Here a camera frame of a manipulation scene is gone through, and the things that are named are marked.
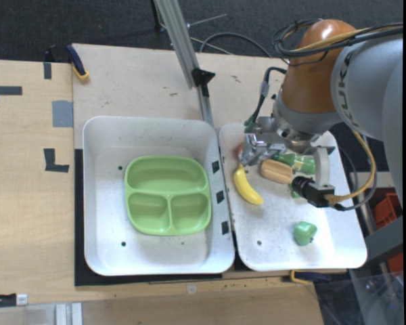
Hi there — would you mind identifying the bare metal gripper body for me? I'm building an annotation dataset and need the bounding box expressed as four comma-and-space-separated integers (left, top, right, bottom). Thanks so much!
244, 116, 323, 152

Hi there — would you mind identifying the tan toy bread roll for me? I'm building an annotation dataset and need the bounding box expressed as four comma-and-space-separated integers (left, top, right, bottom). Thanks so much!
259, 158, 294, 185

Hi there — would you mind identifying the yellow banana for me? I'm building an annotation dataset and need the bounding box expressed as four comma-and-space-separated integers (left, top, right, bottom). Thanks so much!
233, 162, 265, 206

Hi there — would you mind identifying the green bottle with yellow label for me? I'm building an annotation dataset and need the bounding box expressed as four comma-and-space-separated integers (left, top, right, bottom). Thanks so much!
270, 151, 317, 176

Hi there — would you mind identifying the white plastic tray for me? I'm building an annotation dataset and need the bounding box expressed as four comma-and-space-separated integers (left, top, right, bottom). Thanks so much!
218, 122, 369, 272
82, 115, 236, 277

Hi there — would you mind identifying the green toy pepper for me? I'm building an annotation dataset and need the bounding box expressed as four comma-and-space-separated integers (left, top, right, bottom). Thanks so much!
293, 221, 318, 247

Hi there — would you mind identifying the green divided plate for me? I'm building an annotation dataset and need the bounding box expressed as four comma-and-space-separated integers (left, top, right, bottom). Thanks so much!
123, 155, 212, 236

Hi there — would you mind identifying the pale wood board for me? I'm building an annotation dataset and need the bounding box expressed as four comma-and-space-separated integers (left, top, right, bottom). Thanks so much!
72, 42, 348, 286

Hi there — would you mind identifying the black cylinder on white bracket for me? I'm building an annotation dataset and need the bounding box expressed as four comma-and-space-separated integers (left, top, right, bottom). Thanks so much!
290, 146, 336, 209

